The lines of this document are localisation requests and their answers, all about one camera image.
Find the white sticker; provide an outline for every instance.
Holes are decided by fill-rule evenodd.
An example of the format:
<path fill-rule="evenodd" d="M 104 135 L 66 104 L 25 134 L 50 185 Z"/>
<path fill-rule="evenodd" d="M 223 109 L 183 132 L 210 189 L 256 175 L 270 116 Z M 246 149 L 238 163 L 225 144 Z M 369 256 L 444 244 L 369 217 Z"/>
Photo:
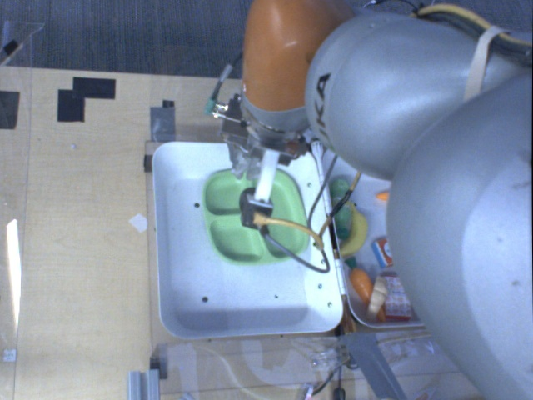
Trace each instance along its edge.
<path fill-rule="evenodd" d="M 3 350 L 3 361 L 10 363 L 16 362 L 17 350 Z"/>
<path fill-rule="evenodd" d="M 140 233 L 144 233 L 148 229 L 148 220 L 140 213 L 130 219 L 129 222 Z"/>

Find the divided green plate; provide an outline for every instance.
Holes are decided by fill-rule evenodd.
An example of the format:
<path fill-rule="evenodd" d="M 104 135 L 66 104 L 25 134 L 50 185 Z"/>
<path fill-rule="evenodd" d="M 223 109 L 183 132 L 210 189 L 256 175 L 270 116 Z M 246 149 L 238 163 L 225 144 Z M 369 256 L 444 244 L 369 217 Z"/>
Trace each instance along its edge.
<path fill-rule="evenodd" d="M 237 179 L 230 170 L 213 173 L 203 188 L 203 211 L 212 246 L 230 263 L 264 264 L 284 261 L 288 256 L 268 244 L 258 230 L 241 225 L 239 197 L 257 181 Z M 300 191 L 294 180 L 281 170 L 276 171 L 271 201 L 272 217 L 306 225 L 306 213 Z M 295 254 L 307 249 L 309 236 L 294 228 L 269 226 L 272 237 Z"/>

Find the table surface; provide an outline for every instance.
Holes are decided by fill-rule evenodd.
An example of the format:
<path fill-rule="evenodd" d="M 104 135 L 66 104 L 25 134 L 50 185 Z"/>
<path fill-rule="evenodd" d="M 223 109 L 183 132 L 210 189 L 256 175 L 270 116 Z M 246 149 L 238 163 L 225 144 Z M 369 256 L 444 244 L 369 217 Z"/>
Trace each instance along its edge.
<path fill-rule="evenodd" d="M 87 99 L 85 122 L 58 122 L 57 91 L 72 89 L 74 77 L 115 79 L 116 97 Z M 126 398 L 127 373 L 147 370 L 152 354 L 148 235 L 129 222 L 147 215 L 143 158 L 150 107 L 175 102 L 178 140 L 217 141 L 218 122 L 202 114 L 216 80 L 42 69 L 30 78 L 32 93 L 22 94 L 21 102 L 31 103 L 31 126 L 17 127 L 31 131 L 29 156 L 21 152 L 19 162 L 27 164 L 27 191 L 14 398 Z M 222 98 L 237 91 L 238 81 L 228 81 Z M 17 129 L 2 132 L 0 148 L 17 146 Z M 444 369 L 405 371 L 399 381 L 413 393 L 438 378 L 446 387 L 441 398 L 478 398 L 462 374 Z M 192 372 L 199 381 L 208 378 L 200 368 Z M 253 382 L 244 374 L 235 381 L 244 388 L 204 390 L 199 384 L 191 394 L 196 400 L 292 400 L 299 385 Z M 357 398 L 374 398 L 360 372 L 346 375 L 345 387 L 348 398 L 354 390 Z M 11 398 L 10 389 L 0 386 L 0 398 Z M 317 398 L 330 396 L 326 390 Z"/>

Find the carpeted floor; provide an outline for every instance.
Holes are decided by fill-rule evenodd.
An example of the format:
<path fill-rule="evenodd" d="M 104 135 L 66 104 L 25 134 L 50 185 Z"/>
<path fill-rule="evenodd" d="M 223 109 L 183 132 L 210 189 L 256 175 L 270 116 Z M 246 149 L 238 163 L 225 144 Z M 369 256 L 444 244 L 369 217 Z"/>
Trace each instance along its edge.
<path fill-rule="evenodd" d="M 346 0 L 353 7 L 369 0 Z M 431 0 L 411 0 L 428 4 Z M 42 22 L 34 65 L 217 76 L 242 45 L 252 0 L 0 0 L 0 21 Z M 533 0 L 439 0 L 530 31 Z M 376 10 L 407 13 L 400 2 Z"/>

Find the teal connector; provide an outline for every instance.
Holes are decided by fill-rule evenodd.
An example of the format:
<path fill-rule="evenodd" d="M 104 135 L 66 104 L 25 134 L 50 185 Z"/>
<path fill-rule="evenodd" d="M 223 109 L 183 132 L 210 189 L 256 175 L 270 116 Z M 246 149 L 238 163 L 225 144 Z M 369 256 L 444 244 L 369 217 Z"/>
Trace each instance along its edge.
<path fill-rule="evenodd" d="M 206 106 L 203 109 L 203 113 L 206 114 L 207 116 L 211 115 L 215 109 L 215 104 L 216 102 L 214 99 L 209 99 L 206 103 Z"/>

